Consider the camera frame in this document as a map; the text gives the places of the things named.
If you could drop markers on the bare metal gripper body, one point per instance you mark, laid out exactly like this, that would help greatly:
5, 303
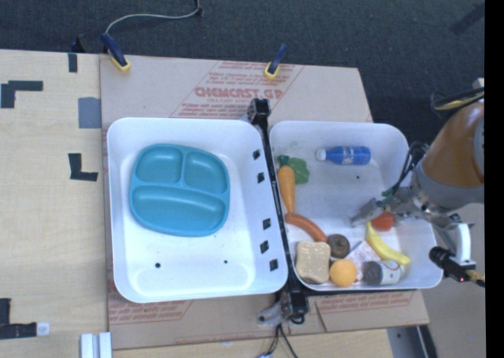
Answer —
413, 205

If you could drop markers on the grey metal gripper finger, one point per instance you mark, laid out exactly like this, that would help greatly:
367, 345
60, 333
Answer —
364, 215

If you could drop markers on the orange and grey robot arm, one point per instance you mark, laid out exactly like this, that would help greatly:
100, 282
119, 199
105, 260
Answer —
453, 156

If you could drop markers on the red tomato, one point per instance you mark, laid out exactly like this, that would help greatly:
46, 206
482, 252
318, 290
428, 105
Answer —
383, 222

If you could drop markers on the white plastic tray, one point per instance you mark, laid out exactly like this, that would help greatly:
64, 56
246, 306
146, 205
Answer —
189, 270
342, 195

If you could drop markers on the yellow banana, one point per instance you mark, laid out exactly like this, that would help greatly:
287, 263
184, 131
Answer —
382, 248

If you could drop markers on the white and red packet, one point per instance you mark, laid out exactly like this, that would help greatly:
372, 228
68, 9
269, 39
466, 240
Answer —
364, 253

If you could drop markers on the brown doughnut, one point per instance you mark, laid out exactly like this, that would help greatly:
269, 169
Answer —
338, 245

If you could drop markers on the orange sausage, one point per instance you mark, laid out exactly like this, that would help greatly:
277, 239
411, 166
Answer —
305, 224

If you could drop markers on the small white and grey can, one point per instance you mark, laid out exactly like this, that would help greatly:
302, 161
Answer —
384, 272

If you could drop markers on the blue bottle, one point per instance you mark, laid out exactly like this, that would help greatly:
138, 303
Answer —
348, 155

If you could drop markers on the orange ball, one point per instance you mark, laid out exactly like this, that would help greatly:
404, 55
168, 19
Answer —
343, 272

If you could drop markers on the beige bread slice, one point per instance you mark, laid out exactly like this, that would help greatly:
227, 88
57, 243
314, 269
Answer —
313, 262

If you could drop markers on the green lettuce leaf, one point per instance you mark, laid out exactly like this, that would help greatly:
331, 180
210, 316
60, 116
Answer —
301, 171

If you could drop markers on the orange carrot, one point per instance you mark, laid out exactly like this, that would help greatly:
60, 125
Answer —
287, 187

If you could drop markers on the thin black and white rod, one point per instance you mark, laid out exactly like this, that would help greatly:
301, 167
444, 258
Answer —
275, 191

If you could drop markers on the blue divided plate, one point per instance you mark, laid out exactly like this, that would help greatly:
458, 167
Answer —
179, 191

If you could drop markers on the brown cardboard board red print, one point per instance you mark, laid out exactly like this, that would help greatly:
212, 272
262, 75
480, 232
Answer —
165, 85

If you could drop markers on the black cylinder on white bracket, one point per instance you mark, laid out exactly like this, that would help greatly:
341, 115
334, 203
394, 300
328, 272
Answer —
453, 262

